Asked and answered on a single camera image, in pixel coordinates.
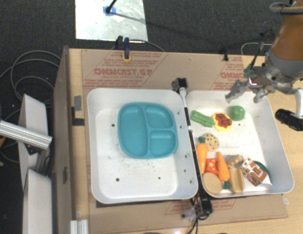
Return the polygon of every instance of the teal plate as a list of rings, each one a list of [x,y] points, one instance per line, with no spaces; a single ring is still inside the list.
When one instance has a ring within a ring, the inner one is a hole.
[[[118,115],[122,150],[134,158],[162,158],[175,152],[177,132],[173,115],[154,103],[129,103]]]

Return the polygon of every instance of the toy food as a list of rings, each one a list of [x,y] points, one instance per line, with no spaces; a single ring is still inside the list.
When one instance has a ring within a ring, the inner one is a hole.
[[[219,175],[219,171],[217,169],[217,159],[216,158],[207,158],[205,162],[205,172],[213,173],[216,176]]]
[[[244,118],[244,115],[245,115],[245,110],[241,106],[233,106],[230,109],[229,117],[232,120],[237,120],[237,121],[242,120]]]
[[[196,147],[196,151],[197,151],[201,175],[203,175],[204,170],[205,170],[206,154],[207,154],[208,148],[207,148],[206,144],[203,143],[202,139],[199,138],[199,141],[200,141],[200,144]]]
[[[202,137],[205,139],[204,142],[208,147],[209,152],[214,152],[217,150],[220,145],[218,138],[216,138],[213,134],[210,133],[204,134],[202,135]]]
[[[259,167],[261,167],[268,174],[268,176],[270,176],[269,171],[266,166],[264,166],[261,162],[256,161],[256,160],[254,161],[254,163],[256,163]]]
[[[242,193],[244,191],[244,181],[243,181],[243,175],[242,170],[240,168],[229,168],[230,173],[230,189],[234,193]]]
[[[205,173],[202,177],[203,185],[207,192],[211,194],[219,194],[222,190],[222,182],[213,173]]]
[[[224,189],[230,189],[230,184],[228,181],[224,182]]]
[[[196,110],[192,111],[190,119],[205,127],[212,127],[215,124],[211,117],[205,116]]]
[[[221,152],[218,152],[218,171],[219,171],[219,179],[220,181],[228,181],[230,179],[230,174],[228,170],[228,166],[223,158]]]
[[[230,158],[226,164],[228,167],[233,167],[235,165],[238,165],[239,163],[242,163],[244,160],[243,156],[240,154],[237,154],[235,156],[233,156],[232,158]]]
[[[272,185],[267,173],[250,158],[247,158],[242,164],[242,174],[254,186],[263,185],[269,187]]]
[[[233,126],[230,117],[224,113],[215,113],[212,118],[215,122],[214,127],[219,132],[227,132]]]

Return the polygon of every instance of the toy milk carton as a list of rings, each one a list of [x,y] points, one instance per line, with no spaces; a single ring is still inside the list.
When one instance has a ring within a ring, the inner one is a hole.
[[[244,160],[242,164],[242,174],[254,186],[262,184],[263,186],[269,187],[272,185],[267,173],[250,158]]]

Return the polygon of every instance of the blue clamp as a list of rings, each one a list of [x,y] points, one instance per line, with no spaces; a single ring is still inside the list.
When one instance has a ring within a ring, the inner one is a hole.
[[[122,53],[123,61],[131,60],[130,40],[128,37],[124,38],[123,41],[123,36],[119,36],[115,42],[114,50],[124,50]]]
[[[124,61],[130,61],[131,60],[131,55],[130,55],[130,40],[129,40],[128,37],[124,38],[123,60]]]
[[[111,8],[111,11],[109,13],[106,12],[106,9],[108,8],[109,6],[104,6],[103,7],[103,12],[104,14],[107,16],[107,17],[111,17],[113,16],[113,14],[115,14],[117,12],[116,8],[115,7],[112,7]]]

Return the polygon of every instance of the gray carpet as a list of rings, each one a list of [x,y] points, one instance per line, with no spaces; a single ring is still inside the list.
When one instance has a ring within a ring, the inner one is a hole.
[[[170,52],[217,53],[226,47],[229,54],[240,54],[246,42],[257,41],[265,25],[276,32],[282,16],[269,11],[273,2],[289,0],[143,0],[149,41]],[[47,50],[61,54],[64,45],[75,48],[110,49],[112,42],[75,39],[75,0],[0,0],[0,74],[21,54]],[[156,50],[133,44],[133,49]],[[255,46],[246,46],[254,54]],[[55,81],[56,70],[45,64],[23,66],[15,79],[33,72]],[[51,97],[44,85],[32,81],[24,92]],[[0,80],[0,100],[7,116],[20,102],[16,100],[9,76]],[[10,119],[16,123],[18,117]],[[5,154],[18,159],[16,147]],[[3,159],[0,167],[0,234],[22,232],[22,189],[18,164]]]

